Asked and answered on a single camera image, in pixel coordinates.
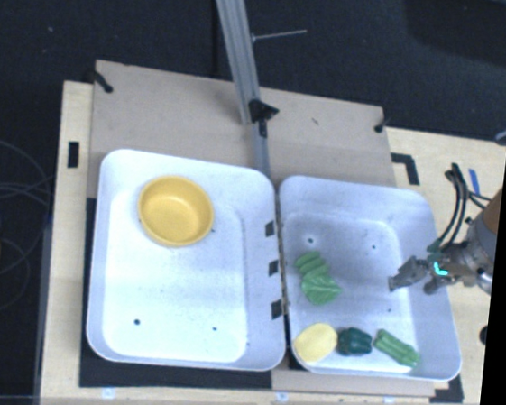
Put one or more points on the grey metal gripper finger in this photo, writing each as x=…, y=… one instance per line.
x=408, y=274
x=432, y=286

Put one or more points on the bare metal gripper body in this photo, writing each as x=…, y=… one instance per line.
x=459, y=263

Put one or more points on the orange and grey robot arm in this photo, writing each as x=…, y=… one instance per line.
x=489, y=224

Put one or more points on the white plastic tray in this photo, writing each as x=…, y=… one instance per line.
x=364, y=259
x=179, y=293

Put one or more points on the green toy bean bunch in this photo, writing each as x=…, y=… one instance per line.
x=396, y=348

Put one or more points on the dark green toy bell pepper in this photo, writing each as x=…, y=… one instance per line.
x=354, y=342

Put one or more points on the green toy lettuce leaf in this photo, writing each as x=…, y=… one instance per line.
x=319, y=289

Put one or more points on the green toy okra bunch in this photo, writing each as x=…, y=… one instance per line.
x=312, y=263

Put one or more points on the yellow toy lemon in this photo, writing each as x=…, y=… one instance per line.
x=315, y=342

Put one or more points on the thin black and white rod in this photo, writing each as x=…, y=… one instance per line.
x=280, y=250

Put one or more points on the yellow bowl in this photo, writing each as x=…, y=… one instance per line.
x=175, y=211

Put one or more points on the brown cardboard board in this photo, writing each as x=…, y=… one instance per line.
x=190, y=117

